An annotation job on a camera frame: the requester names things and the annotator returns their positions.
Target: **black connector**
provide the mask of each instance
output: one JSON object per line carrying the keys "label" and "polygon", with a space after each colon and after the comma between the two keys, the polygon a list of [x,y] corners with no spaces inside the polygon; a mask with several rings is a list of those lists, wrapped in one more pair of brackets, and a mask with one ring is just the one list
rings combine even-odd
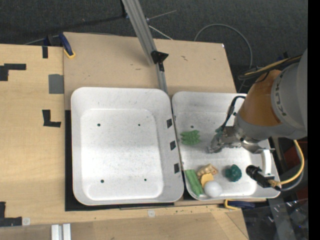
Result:
{"label": "black connector", "polygon": [[245,169],[245,172],[249,175],[251,179],[255,180],[258,183],[258,185],[263,188],[271,188],[271,185],[268,181],[275,179],[274,176],[263,176],[262,174],[260,174],[262,170],[254,165],[249,165]]}

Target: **white tray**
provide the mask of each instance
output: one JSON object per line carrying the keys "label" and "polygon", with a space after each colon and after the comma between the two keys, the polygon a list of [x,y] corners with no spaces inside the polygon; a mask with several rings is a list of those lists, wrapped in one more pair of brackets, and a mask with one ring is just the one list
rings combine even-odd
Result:
{"label": "white tray", "polygon": [[171,102],[158,89],[71,96],[73,192],[85,205],[175,202],[184,191]]}
{"label": "white tray", "polygon": [[[174,123],[183,169],[197,171],[202,166],[212,164],[219,170],[219,173],[214,175],[214,180],[222,186],[223,193],[218,197],[209,197],[206,194],[196,196],[186,180],[188,192],[197,200],[275,198],[280,193],[273,188],[262,188],[246,174],[246,168],[249,165],[262,168],[261,155],[252,154],[242,147],[226,147],[219,153],[207,153],[207,146],[210,145],[215,130],[225,121],[228,107],[237,95],[239,94],[182,91],[176,93],[172,98]],[[242,102],[242,99],[236,102],[236,112]],[[227,126],[232,126],[233,123],[234,116],[230,118]],[[192,130],[199,131],[201,142],[191,146],[182,144],[179,140],[180,133]],[[259,144],[261,147],[269,147],[267,140],[261,141]],[[271,172],[275,175],[275,179],[279,180],[275,162],[273,159],[271,161]],[[224,170],[233,164],[236,164],[242,172],[242,177],[237,182],[230,182],[224,177]]]}

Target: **dark green object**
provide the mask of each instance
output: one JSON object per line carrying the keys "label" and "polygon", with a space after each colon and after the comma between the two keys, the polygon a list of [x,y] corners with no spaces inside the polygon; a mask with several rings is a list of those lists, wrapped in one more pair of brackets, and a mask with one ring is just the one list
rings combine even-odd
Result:
{"label": "dark green object", "polygon": [[186,175],[186,178],[188,179],[192,192],[195,193],[197,196],[204,193],[204,190],[202,189],[202,186],[198,180],[197,174],[195,170],[185,170],[184,174]]}
{"label": "dark green object", "polygon": [[240,180],[242,173],[238,166],[233,164],[231,168],[225,170],[225,176],[232,182]]}
{"label": "dark green object", "polygon": [[182,133],[180,133],[180,135],[182,136],[182,144],[184,145],[195,145],[198,144],[201,140],[200,135],[198,134],[199,131],[198,130],[192,130],[192,131],[184,131]]}

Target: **egg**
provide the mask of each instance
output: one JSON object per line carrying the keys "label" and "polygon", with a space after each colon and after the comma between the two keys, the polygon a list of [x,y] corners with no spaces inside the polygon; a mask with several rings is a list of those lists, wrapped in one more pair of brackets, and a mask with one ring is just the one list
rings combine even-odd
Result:
{"label": "egg", "polygon": [[215,180],[211,180],[204,185],[204,192],[207,196],[216,198],[222,194],[223,189],[218,182],[216,182]]}

